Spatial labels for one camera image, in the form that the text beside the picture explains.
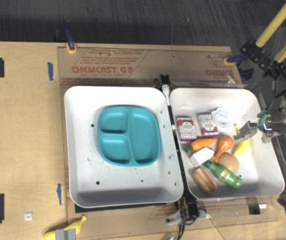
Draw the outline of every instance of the table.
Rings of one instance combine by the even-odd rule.
[[[73,220],[68,214],[58,47],[64,43],[0,42],[0,58],[4,60],[5,77],[0,77],[0,194],[4,194],[4,220],[0,223],[0,239],[43,239],[43,234],[64,228]],[[169,49],[162,45],[77,44],[77,47]],[[178,49],[202,51],[205,47],[181,46]],[[226,51],[228,47],[209,47],[211,51]],[[53,65],[53,80],[49,79],[48,62]],[[61,185],[61,204],[57,188]],[[194,239],[286,239],[286,213],[272,198],[277,220],[251,224],[213,226],[204,229],[186,228],[183,240]],[[134,218],[132,209],[122,215]],[[32,212],[32,220],[25,213]],[[105,218],[113,221],[114,211],[89,212],[83,227],[104,224]],[[131,227],[144,228],[140,219],[132,220]],[[161,240],[177,228],[167,231],[142,230],[144,235],[130,236],[119,231],[122,220],[102,228],[112,228],[114,235],[84,235],[78,239]]]

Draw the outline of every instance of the metal bracket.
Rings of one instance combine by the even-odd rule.
[[[157,78],[154,79],[153,87],[162,91],[163,85],[170,85],[170,76],[168,74],[160,74]]]
[[[68,230],[58,229],[55,234],[55,240],[76,240],[77,233],[75,228],[70,228]]]
[[[258,132],[258,124],[255,122],[247,121],[245,125],[239,130],[239,134],[233,138],[235,141],[243,142],[251,138]]]
[[[262,142],[263,143],[268,143],[270,142],[270,140],[273,138],[273,137],[276,137],[276,136],[281,136],[280,133],[278,133],[277,131],[271,131],[271,132],[264,132],[263,135],[262,135]]]
[[[272,55],[268,54],[266,50],[256,45],[256,40],[248,41],[244,44],[239,51],[247,55],[249,60],[257,64],[257,66],[262,69],[266,75],[273,76],[271,71],[275,71],[276,78],[283,73],[285,70],[285,65],[283,63],[272,63]]]

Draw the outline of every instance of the toy bottle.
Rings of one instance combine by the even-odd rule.
[[[223,166],[214,164],[211,160],[207,160],[203,165],[210,169],[216,178],[233,189],[238,189],[242,184],[242,179],[240,177],[236,176],[233,172]]]

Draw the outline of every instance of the yellow clamp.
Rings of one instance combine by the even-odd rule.
[[[223,63],[226,66],[233,66],[236,64],[235,62],[228,62],[228,58],[224,58]]]
[[[72,224],[68,225],[67,227],[63,228],[65,231],[66,230],[69,230],[69,229],[75,229],[75,233],[76,235],[78,233],[80,233],[81,231],[81,228],[82,228],[82,224],[83,222],[85,222],[87,220],[87,217],[85,216],[82,216],[81,219],[73,222]],[[45,240],[56,240],[56,234],[57,232],[56,231],[50,231],[50,232],[47,232],[44,234],[44,239]]]
[[[69,54],[75,54],[77,52],[77,47],[75,46],[75,44],[74,44],[74,49],[72,50],[70,48],[70,46],[69,46],[69,43],[67,42],[66,43],[66,48],[67,48],[67,51],[68,51]]]

